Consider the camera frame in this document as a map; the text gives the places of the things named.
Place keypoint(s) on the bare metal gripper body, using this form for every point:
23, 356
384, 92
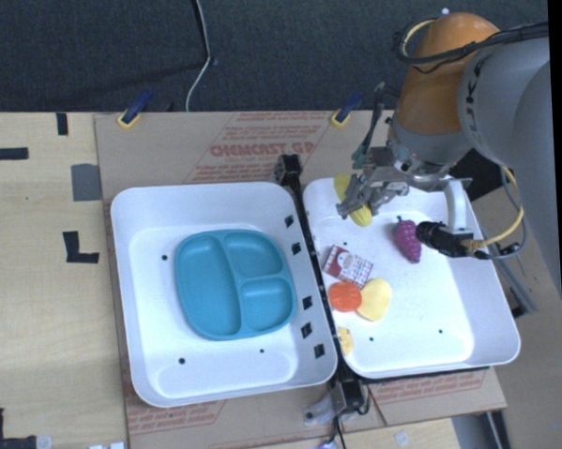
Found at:
387, 171

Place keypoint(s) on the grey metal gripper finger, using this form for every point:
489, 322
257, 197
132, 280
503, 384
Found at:
352, 197
379, 202

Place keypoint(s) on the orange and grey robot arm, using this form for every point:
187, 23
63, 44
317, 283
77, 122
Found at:
505, 108

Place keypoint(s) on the yellow banana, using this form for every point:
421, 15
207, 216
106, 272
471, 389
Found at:
363, 217

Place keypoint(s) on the purple grapes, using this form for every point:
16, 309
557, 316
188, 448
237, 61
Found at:
408, 242

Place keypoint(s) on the red and white packet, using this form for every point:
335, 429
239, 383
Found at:
349, 264

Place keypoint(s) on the yellow heart-shaped toy food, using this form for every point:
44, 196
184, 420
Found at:
375, 300

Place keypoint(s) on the orange round biscuit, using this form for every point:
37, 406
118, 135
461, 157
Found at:
344, 296

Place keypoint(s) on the white plastic tray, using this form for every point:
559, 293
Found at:
422, 315
153, 291

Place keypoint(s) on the small yellow toy food piece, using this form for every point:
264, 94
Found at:
345, 340

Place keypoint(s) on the blue divided plate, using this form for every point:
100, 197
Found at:
209, 288

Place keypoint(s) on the brown cardboard board, red print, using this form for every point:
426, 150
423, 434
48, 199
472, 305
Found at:
164, 150

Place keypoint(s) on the black cylinder on white bracket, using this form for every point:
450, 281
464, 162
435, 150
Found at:
444, 238

